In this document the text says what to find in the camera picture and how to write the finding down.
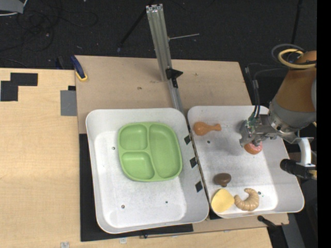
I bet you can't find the yellow cheese wedge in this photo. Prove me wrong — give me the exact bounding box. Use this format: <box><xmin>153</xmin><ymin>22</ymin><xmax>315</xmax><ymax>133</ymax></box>
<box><xmin>210</xmin><ymin>188</ymin><xmax>236</xmax><ymax>214</ymax></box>

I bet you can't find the orange chicken drumstick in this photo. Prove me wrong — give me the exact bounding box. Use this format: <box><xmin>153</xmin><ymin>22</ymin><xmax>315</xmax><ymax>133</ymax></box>
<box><xmin>193</xmin><ymin>121</ymin><xmax>222</xmax><ymax>136</ymax></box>

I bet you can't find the beige croissant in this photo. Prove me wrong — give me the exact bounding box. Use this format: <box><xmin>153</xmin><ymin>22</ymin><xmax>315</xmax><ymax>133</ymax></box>
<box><xmin>233</xmin><ymin>188</ymin><xmax>260</xmax><ymax>212</ymax></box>

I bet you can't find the white plastic tray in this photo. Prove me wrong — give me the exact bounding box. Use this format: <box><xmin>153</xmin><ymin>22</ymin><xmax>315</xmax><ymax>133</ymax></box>
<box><xmin>187</xmin><ymin>105</ymin><xmax>306</xmax><ymax>220</ymax></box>
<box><xmin>85</xmin><ymin>107</ymin><xmax>210</xmax><ymax>235</ymax></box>

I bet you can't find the green divided plate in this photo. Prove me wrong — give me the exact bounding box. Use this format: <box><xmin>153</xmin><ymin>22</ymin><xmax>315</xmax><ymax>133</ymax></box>
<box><xmin>116</xmin><ymin>121</ymin><xmax>184</xmax><ymax>183</ymax></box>

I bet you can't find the black cylinder on white bracket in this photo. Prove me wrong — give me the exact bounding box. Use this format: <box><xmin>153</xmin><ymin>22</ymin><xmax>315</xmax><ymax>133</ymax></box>
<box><xmin>279</xmin><ymin>136</ymin><xmax>317</xmax><ymax>181</ymax></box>

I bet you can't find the brown cardboard board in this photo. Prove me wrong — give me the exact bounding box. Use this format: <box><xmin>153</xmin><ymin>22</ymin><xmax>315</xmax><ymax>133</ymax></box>
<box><xmin>74</xmin><ymin>55</ymin><xmax>290</xmax><ymax>239</ymax></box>

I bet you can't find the pink doughnut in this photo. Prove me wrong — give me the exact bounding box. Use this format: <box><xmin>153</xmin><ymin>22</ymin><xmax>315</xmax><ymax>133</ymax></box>
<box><xmin>243</xmin><ymin>141</ymin><xmax>264</xmax><ymax>156</ymax></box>

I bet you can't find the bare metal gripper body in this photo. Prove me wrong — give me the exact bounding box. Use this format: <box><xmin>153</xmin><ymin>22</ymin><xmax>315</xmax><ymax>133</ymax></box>
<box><xmin>239</xmin><ymin>114</ymin><xmax>298</xmax><ymax>143</ymax></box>

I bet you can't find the brown mushroom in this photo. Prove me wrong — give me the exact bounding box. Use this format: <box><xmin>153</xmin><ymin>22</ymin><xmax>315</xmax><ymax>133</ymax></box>
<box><xmin>213</xmin><ymin>172</ymin><xmax>232</xmax><ymax>188</ymax></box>

